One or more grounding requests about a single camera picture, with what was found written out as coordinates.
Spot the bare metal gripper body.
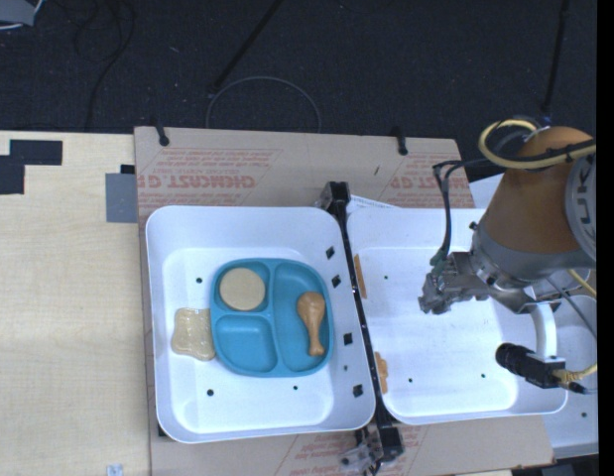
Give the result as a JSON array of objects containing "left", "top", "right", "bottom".
[{"left": 440, "top": 251, "right": 536, "bottom": 315}]

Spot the white plastic tray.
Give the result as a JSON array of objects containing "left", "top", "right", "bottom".
[
  {"left": 144, "top": 204, "right": 378, "bottom": 445},
  {"left": 345, "top": 206, "right": 570, "bottom": 426}
]

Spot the tan toy chicken drumstick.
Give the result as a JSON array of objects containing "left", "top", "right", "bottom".
[{"left": 295, "top": 291, "right": 328, "bottom": 358}]

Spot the brown cardboard board red print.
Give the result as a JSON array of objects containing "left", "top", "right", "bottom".
[{"left": 132, "top": 125, "right": 556, "bottom": 476}]

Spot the blue divided plate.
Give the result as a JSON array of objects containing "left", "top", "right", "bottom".
[{"left": 208, "top": 257, "right": 335, "bottom": 379}]

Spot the round beige biscuit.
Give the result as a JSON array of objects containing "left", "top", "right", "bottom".
[{"left": 218, "top": 267, "right": 268, "bottom": 312}]

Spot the beige toy bread slice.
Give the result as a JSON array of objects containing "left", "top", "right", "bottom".
[{"left": 170, "top": 306, "right": 217, "bottom": 363}]

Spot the black cylinder on white bracket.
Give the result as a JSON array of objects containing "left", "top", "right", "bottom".
[{"left": 494, "top": 302, "right": 568, "bottom": 391}]

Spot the black block with thin wires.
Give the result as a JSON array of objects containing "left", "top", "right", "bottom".
[{"left": 374, "top": 422, "right": 405, "bottom": 463}]

